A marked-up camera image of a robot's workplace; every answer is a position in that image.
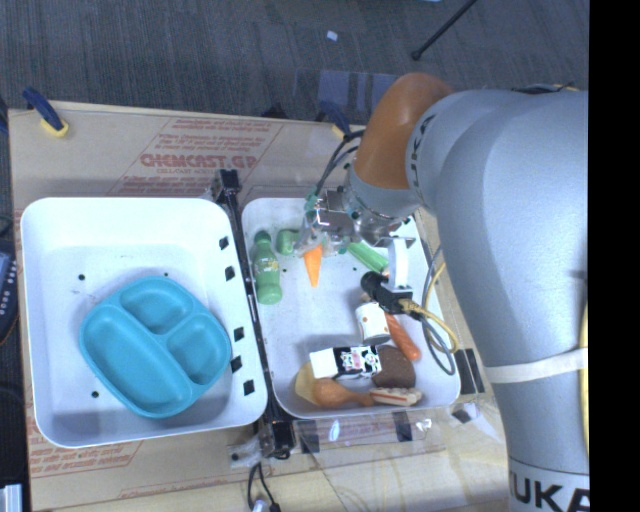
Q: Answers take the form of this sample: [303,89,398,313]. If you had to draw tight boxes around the tan hot dog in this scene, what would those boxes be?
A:
[369,386,424,408]

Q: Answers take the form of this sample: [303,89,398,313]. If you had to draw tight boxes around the yellow wedge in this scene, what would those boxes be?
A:
[294,361,322,402]

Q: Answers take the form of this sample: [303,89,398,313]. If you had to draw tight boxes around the black block with wires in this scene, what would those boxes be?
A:
[258,418,297,460]
[211,168,243,202]

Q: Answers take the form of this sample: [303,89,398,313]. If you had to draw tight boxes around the thin black rod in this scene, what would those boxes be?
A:
[225,188,282,427]

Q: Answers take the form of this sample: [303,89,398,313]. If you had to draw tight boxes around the white plastic tray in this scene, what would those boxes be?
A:
[19,196,269,449]
[241,196,462,420]

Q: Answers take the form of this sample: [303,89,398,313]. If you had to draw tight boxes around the green stick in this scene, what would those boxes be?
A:
[347,241,390,274]

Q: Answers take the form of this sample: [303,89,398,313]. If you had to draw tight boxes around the green bottle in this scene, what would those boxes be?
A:
[252,229,284,306]

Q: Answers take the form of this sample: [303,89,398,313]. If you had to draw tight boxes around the brown cardboard board red print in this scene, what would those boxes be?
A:
[7,99,507,512]

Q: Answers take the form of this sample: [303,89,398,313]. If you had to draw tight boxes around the black cylinder on white bracket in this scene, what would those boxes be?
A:
[360,237,416,315]

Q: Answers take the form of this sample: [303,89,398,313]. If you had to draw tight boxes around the orange chicken drumstick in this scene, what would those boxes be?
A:
[312,377,376,409]

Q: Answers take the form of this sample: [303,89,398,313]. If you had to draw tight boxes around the small green block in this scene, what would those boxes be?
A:
[276,228,301,257]

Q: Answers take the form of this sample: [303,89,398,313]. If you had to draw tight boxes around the orange carrot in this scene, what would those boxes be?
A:
[303,243,324,289]

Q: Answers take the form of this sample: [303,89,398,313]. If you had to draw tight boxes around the white can brown dots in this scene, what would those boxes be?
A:
[354,301,392,347]

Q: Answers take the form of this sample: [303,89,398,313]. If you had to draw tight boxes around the blue divided plate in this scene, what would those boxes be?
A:
[78,275,233,420]

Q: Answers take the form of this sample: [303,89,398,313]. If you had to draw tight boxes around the black and white milk carton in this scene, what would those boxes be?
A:
[308,344,384,381]

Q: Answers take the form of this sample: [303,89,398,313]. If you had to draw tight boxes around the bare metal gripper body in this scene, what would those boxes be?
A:
[304,187,410,248]

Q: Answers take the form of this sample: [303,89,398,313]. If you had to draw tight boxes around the brown bread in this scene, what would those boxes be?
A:
[371,344,417,389]

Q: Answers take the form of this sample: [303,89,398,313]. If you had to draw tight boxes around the orange sausage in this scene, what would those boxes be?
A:
[384,312,423,363]

